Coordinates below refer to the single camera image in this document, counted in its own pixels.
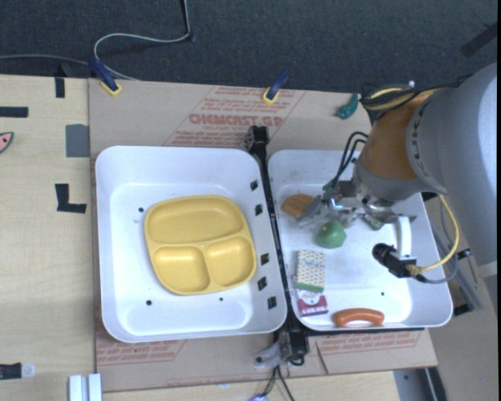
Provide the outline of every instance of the divided yellow plate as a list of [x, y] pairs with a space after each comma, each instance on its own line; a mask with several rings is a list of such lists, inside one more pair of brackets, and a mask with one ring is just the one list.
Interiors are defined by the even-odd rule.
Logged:
[[245, 216], [224, 196], [159, 202], [145, 217], [144, 234], [159, 282], [176, 294], [227, 290], [249, 281], [256, 271]]

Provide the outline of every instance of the white cable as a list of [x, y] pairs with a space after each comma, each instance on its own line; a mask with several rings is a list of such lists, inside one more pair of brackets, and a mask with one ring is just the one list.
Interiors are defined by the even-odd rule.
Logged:
[[[162, 38], [145, 37], [145, 36], [140, 36], [138, 34], [131, 34], [131, 33], [111, 33], [111, 34], [107, 34], [107, 35], [103, 36], [102, 38], [99, 38], [99, 40], [97, 40], [97, 42], [94, 44], [94, 47], [93, 47], [94, 57], [97, 60], [101, 60], [101, 58], [99, 57], [99, 45], [109, 38], [115, 38], [115, 37], [135, 38], [137, 40], [144, 40], [146, 42], [161, 43], [161, 44], [180, 43], [180, 42], [183, 42], [184, 40], [188, 39], [191, 36], [190, 15], [189, 15], [188, 7], [187, 7], [187, 0], [182, 0], [182, 1], [184, 4], [184, 17], [185, 17], [185, 29], [186, 29], [186, 32], [183, 36], [181, 36], [179, 38], [162, 39]], [[106, 63], [104, 64], [104, 66], [111, 74], [118, 76], [121, 79], [137, 80], [133, 77], [129, 77], [125, 74], [118, 72], [117, 70], [112, 69]]]

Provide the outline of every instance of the toy sausage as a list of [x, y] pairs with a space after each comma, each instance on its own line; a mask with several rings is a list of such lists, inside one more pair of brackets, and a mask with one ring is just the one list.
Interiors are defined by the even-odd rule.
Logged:
[[336, 312], [333, 319], [338, 327], [345, 327], [351, 321], [369, 321], [375, 325], [382, 325], [384, 322], [384, 313], [375, 309], [354, 307], [353, 309]]

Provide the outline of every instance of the black connector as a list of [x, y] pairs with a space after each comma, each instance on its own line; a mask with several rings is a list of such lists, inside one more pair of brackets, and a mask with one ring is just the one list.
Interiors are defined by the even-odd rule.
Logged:
[[397, 250], [384, 243], [376, 244], [372, 251], [373, 256], [379, 263], [386, 267], [392, 275], [396, 277], [411, 277], [412, 274], [407, 269], [409, 265], [415, 265], [416, 260], [400, 260]]

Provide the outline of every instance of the green toy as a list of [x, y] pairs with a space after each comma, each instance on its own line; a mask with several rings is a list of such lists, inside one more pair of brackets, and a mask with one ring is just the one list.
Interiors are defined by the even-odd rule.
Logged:
[[325, 248], [338, 248], [343, 245], [347, 234], [339, 221], [330, 220], [319, 228], [317, 243]]

